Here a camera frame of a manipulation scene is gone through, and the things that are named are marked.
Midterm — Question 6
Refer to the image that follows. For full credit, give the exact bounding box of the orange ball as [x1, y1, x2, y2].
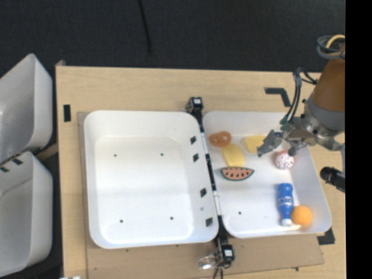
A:
[290, 205, 313, 227]

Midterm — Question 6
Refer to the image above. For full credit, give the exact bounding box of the black block with thin wires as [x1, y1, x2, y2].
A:
[185, 96, 205, 115]
[214, 239, 236, 266]

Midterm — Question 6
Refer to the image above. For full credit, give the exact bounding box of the thin black and white rod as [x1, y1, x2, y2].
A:
[194, 109, 230, 251]

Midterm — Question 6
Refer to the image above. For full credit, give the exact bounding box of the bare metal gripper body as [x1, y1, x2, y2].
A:
[282, 115, 346, 152]

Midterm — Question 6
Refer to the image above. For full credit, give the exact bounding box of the blue bottle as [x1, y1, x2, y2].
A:
[276, 182, 295, 227]

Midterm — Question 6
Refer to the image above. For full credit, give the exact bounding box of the white plastic tray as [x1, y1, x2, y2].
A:
[202, 110, 333, 239]
[83, 109, 220, 250]

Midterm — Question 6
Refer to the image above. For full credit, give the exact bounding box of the orange pretzel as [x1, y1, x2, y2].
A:
[209, 130, 233, 149]

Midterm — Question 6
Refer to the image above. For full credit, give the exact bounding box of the yellow cheese slice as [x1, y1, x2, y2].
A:
[222, 143, 246, 167]

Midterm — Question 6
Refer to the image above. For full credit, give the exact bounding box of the watermelon slice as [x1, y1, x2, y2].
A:
[219, 167, 255, 182]

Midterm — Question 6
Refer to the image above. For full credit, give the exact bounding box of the black cylinder on white bracket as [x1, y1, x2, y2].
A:
[320, 144, 346, 194]

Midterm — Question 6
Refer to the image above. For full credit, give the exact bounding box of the yellow cheese wedge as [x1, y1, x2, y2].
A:
[243, 135, 267, 155]

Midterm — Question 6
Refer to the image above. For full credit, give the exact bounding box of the white sprinkled doughnut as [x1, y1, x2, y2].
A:
[274, 150, 295, 170]

